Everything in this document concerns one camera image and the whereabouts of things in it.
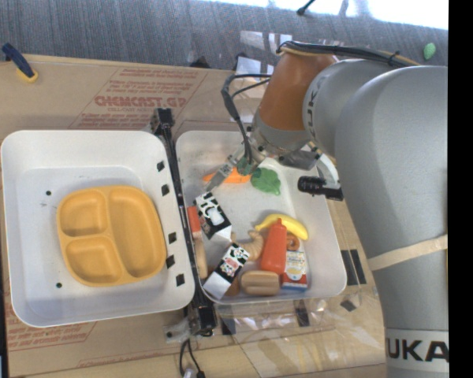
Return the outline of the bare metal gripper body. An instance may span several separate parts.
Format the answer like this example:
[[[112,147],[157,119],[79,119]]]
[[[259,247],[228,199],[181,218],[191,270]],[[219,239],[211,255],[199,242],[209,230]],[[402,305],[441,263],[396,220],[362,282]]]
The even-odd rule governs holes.
[[[321,158],[322,155],[315,150],[283,149],[270,145],[257,135],[245,134],[242,148],[234,154],[234,166],[239,173],[254,173],[266,159],[273,159],[279,165],[308,171],[318,165]]]

